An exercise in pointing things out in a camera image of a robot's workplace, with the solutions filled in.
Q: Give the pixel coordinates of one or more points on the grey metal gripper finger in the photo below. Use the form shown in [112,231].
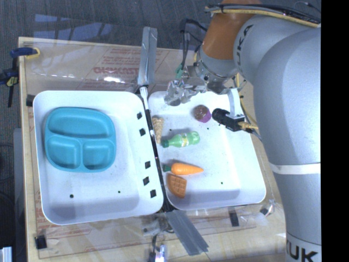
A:
[172,94]
[188,94]

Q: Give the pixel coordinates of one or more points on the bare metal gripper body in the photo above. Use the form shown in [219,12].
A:
[197,78]

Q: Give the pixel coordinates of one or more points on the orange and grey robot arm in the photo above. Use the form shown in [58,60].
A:
[289,91]

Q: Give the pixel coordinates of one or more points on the brown and purple cupcake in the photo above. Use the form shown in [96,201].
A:
[201,113]

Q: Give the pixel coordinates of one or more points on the beige ice cream cone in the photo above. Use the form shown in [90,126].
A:
[158,127]

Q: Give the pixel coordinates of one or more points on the green plastic bottle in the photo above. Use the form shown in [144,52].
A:
[182,140]

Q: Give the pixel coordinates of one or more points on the orange carrot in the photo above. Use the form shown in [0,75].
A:
[186,169]

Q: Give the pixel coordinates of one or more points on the white plastic tray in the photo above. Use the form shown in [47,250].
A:
[229,162]
[92,190]

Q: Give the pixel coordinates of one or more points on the orange waffle biscuit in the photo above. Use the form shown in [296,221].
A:
[176,185]

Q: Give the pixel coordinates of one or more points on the blue divided plate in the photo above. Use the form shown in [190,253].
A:
[79,124]

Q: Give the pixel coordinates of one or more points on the brown cardboard board, red print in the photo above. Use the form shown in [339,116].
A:
[81,241]

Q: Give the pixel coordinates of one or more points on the black cylinder on white bracket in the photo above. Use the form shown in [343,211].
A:
[225,117]

